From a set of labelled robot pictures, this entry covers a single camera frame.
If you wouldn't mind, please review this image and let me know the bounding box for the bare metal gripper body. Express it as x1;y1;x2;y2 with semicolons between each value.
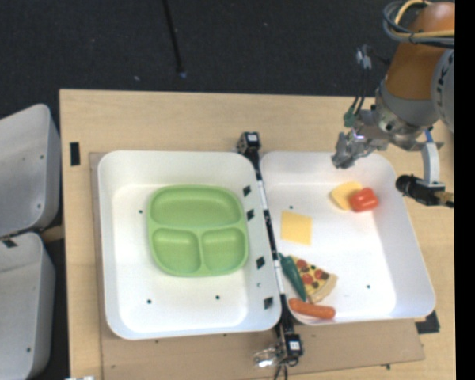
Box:
337;108;422;153

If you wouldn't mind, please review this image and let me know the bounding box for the thick yellow cheese block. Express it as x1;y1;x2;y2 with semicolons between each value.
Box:
329;180;363;212

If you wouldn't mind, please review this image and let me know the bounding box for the red bell pepper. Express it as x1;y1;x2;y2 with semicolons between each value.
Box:
348;187;380;214

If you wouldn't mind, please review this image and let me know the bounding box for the flat yellow cheese slice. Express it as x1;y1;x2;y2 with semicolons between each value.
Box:
279;210;314;247

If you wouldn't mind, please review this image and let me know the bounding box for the thin black and white rod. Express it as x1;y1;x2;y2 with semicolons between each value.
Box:
251;150;291;334

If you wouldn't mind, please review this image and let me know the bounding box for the white plastic tray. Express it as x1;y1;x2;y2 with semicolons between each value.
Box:
97;149;283;341
259;150;437;327

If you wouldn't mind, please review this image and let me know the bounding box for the pizza slice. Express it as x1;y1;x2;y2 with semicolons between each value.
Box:
288;255;339;306

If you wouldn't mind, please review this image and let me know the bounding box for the green chili pepper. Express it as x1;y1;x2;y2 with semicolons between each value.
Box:
278;252;308;302

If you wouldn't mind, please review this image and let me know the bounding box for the orange sausage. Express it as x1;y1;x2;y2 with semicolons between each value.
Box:
287;297;337;321

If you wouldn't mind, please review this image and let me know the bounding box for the green divided plate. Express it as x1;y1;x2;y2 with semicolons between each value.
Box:
146;184;250;279

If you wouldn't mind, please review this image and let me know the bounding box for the black cylinder on white bracket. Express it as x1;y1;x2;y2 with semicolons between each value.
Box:
394;142;455;209

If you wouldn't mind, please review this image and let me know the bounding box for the black block with thin wires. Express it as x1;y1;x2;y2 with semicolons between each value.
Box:
282;332;305;359
235;131;263;154

